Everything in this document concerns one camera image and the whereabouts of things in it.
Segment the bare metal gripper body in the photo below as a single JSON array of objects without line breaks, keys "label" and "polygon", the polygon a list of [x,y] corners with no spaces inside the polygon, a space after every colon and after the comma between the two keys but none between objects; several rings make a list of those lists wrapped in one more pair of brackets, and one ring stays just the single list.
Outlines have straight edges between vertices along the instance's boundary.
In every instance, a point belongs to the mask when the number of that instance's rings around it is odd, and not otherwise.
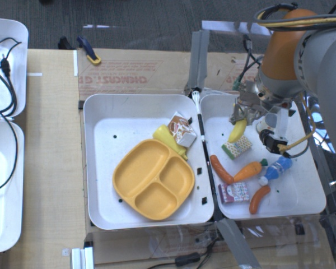
[{"label": "bare metal gripper body", "polygon": [[278,113],[290,110],[291,98],[283,98],[268,90],[262,83],[246,81],[239,86],[237,105],[244,114]]}]

